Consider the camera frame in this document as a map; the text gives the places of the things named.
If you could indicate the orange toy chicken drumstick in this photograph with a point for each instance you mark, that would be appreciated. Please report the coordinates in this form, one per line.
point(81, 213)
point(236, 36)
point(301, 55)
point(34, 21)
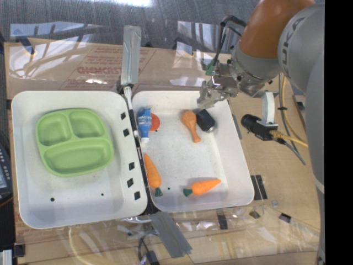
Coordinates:
point(191, 121)

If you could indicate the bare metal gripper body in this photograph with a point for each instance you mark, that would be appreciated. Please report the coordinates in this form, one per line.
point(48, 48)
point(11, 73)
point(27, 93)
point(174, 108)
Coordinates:
point(227, 79)

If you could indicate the brown cardboard board red print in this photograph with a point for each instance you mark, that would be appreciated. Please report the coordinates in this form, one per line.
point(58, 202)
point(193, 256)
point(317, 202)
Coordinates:
point(275, 175)

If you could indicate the red round toy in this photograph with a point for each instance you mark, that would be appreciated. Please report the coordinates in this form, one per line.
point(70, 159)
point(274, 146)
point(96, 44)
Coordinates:
point(155, 122)

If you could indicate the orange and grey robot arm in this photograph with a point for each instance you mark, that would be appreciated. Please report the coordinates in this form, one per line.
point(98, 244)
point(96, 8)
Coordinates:
point(298, 37)

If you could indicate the black cylinder on white bracket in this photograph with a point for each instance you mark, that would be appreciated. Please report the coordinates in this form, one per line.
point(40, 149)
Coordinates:
point(259, 127)

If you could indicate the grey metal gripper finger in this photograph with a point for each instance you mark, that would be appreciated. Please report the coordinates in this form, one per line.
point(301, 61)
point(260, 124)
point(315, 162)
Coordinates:
point(219, 97)
point(204, 97)

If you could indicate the green divided plate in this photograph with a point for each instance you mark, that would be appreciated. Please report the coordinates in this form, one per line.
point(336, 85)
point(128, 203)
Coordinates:
point(74, 145)

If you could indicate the black can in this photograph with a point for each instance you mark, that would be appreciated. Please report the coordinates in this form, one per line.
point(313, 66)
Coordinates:
point(205, 120)

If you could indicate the blue and white bottle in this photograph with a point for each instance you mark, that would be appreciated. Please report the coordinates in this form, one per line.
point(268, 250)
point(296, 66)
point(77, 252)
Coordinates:
point(144, 123)

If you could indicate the white plastic tray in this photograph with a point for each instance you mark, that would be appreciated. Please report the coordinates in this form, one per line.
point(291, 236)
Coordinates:
point(82, 197)
point(182, 161)

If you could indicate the orange carrot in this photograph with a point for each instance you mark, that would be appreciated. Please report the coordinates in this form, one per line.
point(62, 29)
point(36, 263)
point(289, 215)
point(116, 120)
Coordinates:
point(204, 187)
point(152, 174)

